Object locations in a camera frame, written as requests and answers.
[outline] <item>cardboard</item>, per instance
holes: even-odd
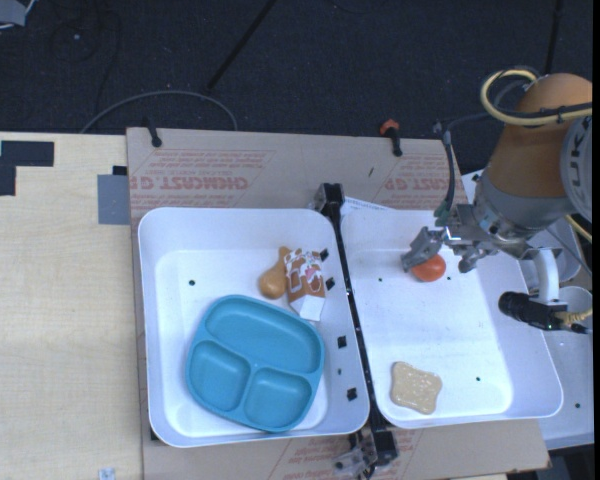
[[[404,154],[395,157],[390,141],[382,137],[173,129],[159,129],[158,135],[163,144],[154,148],[147,129],[127,130],[145,478],[337,478],[333,461],[349,449],[348,436],[193,449],[151,438],[137,226],[147,211],[161,206],[306,208],[322,183],[340,183],[346,196],[367,203],[433,211],[448,184],[442,144],[401,139]],[[466,203],[454,168],[455,202]],[[373,478],[426,480],[549,466],[535,420],[392,431],[399,456]]]

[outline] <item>orange toy food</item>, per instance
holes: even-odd
[[[279,299],[287,290],[287,270],[284,257],[290,253],[288,247],[278,249],[278,261],[269,270],[264,272],[258,279],[258,286],[262,295],[269,299]]]
[[[411,273],[420,281],[431,282],[440,279],[447,270],[444,258],[439,254],[429,258],[424,263],[411,267]]]

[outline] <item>white box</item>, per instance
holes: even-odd
[[[162,441],[195,447],[349,434],[364,425],[369,398],[328,219],[307,209],[158,208],[143,217],[138,240],[149,419]],[[275,263],[282,245],[327,249],[322,269],[334,285],[327,292],[320,321],[312,322],[324,340],[325,363],[311,409],[294,429],[268,433],[213,414],[195,402],[186,387],[184,364],[202,315],[222,296],[245,295],[293,311],[286,296],[271,301],[258,290],[258,277]]]
[[[478,421],[543,418],[558,412],[562,388],[539,329],[505,316],[498,299],[525,292],[519,263],[504,253],[461,274],[443,246],[446,273],[422,282],[400,256],[431,211],[360,209],[342,236],[380,412],[394,425],[422,428]],[[391,366],[404,361],[442,379],[436,410],[422,414],[391,401]]]

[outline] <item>black clip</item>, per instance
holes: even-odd
[[[394,156],[402,156],[402,149],[400,149],[400,137],[398,137],[398,130],[400,125],[393,119],[388,119],[380,126],[380,135],[391,139],[393,145]]]
[[[558,119],[556,122],[558,124],[564,123],[564,117],[562,116],[562,114],[564,113],[565,110],[567,110],[567,108],[564,105],[562,105],[561,107],[558,107],[558,109],[556,111],[556,113],[558,115]]]
[[[149,129],[149,134],[151,135],[151,145],[154,148],[159,148],[162,146],[162,139],[158,137],[156,127],[153,126],[153,122],[151,121],[150,117],[145,116],[142,118],[142,126]]]

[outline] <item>black tape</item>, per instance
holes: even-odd
[[[2,141],[0,196],[16,195],[16,167],[53,167],[53,142]]]

